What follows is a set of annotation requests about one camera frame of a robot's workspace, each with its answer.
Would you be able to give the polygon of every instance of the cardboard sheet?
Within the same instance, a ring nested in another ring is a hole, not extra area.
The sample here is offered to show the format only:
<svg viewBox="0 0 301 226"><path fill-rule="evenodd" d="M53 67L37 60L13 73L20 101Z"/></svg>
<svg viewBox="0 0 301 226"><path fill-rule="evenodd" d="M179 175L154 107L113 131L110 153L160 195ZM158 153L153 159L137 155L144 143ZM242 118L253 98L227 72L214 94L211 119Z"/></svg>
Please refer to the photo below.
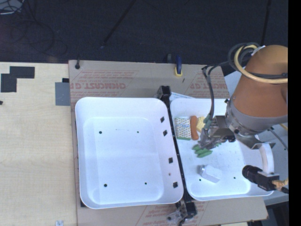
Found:
<svg viewBox="0 0 301 226"><path fill-rule="evenodd" d="M112 61L69 61L72 136L74 149L77 217L79 226L173 226L166 216L174 204L133 206L93 210L82 207L79 195L79 166L75 129L75 104L83 97L155 97L160 86L174 93L195 98L210 98L202 74L204 65L182 65L183 75L175 76L174 64ZM215 98L229 98L221 68L211 73ZM198 214L187 226L208 226L262 220L268 217L261 197L195 202Z"/></svg>

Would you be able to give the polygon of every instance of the dark floor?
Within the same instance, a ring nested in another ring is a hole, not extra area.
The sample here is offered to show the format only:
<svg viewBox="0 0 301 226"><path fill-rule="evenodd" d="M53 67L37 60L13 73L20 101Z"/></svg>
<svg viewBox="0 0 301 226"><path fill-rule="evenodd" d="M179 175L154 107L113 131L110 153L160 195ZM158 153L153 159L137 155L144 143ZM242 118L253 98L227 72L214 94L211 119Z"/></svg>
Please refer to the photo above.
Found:
<svg viewBox="0 0 301 226"><path fill-rule="evenodd" d="M0 0L1 62L207 65L246 42L288 46L288 0Z"/></svg>

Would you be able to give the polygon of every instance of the white plastic tray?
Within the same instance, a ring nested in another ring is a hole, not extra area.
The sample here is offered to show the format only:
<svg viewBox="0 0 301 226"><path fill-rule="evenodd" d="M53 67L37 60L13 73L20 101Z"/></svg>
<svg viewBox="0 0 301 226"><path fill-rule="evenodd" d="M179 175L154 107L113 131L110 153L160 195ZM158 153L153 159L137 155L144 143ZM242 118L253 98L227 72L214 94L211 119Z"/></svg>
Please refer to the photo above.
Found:
<svg viewBox="0 0 301 226"><path fill-rule="evenodd" d="M179 164L162 101L85 97L77 102L75 113L80 196L87 207L175 203L182 198Z"/></svg>
<svg viewBox="0 0 301 226"><path fill-rule="evenodd" d="M227 104L224 99L214 100L214 115L225 115ZM178 98L171 102L170 110L173 121L176 117L190 118L207 116L211 99ZM192 149L197 141L177 139L188 193L198 201L226 198L267 196L273 191L265 191L251 183L242 175L245 165L262 168L259 150L251 150L238 142L226 142L212 149L213 153L198 158ZM217 183L206 180L198 173L200 165L211 165L222 170L222 177Z"/></svg>

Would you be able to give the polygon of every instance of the blue and yellow clamp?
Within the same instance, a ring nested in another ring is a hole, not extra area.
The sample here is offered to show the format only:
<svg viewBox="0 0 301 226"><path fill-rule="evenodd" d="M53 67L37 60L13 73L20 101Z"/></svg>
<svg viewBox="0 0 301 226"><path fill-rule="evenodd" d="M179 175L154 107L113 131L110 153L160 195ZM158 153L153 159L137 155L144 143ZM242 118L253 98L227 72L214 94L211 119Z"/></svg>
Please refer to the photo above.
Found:
<svg viewBox="0 0 301 226"><path fill-rule="evenodd" d="M176 57L176 67L174 68L174 73L177 77L181 77L183 75L182 59L179 55L177 55L177 57Z"/></svg>

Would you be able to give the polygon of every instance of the brown sausage toy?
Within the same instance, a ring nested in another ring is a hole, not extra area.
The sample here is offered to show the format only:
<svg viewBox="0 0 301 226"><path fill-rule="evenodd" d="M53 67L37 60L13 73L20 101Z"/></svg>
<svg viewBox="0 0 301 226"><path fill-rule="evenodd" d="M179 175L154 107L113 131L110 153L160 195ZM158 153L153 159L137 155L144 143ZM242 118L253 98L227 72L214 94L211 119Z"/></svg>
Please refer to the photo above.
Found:
<svg viewBox="0 0 301 226"><path fill-rule="evenodd" d="M191 138L195 141L198 140L197 122L198 118L195 115L190 117Z"/></svg>

